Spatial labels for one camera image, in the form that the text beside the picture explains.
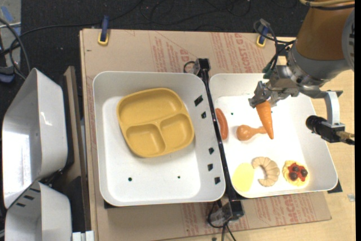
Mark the orange sausage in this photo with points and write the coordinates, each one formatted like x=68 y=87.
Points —
x=222 y=124

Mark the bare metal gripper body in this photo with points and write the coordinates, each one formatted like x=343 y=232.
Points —
x=285 y=82

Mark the beige croissant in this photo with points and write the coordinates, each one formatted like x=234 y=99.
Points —
x=269 y=169

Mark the pale yellow oval slice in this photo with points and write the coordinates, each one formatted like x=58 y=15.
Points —
x=243 y=177

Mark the orange carrot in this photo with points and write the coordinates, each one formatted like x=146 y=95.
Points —
x=265 y=118

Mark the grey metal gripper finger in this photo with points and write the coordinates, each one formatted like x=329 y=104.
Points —
x=277 y=96
x=259 y=94

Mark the yellow divided plate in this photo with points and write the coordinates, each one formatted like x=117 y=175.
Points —
x=149 y=110

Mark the thin black rod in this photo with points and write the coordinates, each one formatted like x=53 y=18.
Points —
x=218 y=132

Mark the orange chicken drumstick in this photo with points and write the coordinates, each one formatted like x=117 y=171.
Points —
x=244 y=133

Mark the white plastic tray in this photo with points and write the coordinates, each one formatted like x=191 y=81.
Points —
x=296 y=146
x=158 y=177
x=34 y=132
x=39 y=217

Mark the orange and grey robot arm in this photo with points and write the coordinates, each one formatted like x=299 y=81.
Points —
x=321 y=36

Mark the round pizza with red sauce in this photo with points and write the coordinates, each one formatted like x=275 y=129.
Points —
x=294 y=176

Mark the brown cardboard board red print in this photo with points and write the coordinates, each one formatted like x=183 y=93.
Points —
x=141 y=50

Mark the black cylinder on white bracket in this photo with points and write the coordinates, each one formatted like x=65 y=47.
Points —
x=324 y=127

